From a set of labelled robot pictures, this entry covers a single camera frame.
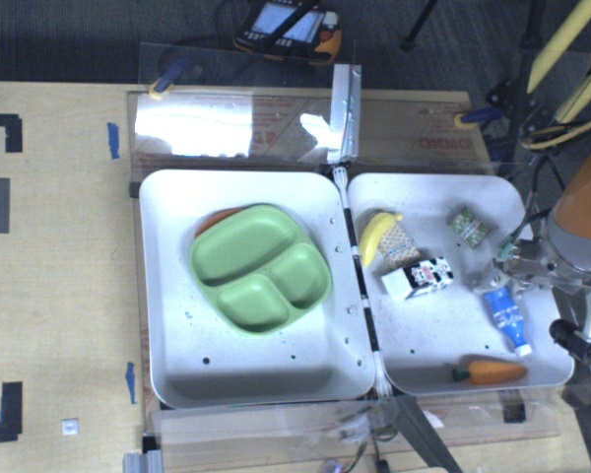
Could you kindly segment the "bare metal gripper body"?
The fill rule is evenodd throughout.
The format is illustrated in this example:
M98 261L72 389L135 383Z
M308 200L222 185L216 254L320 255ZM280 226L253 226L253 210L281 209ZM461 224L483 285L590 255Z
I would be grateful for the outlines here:
M522 285L550 288L556 285L556 257L544 237L519 239L513 250L513 277Z

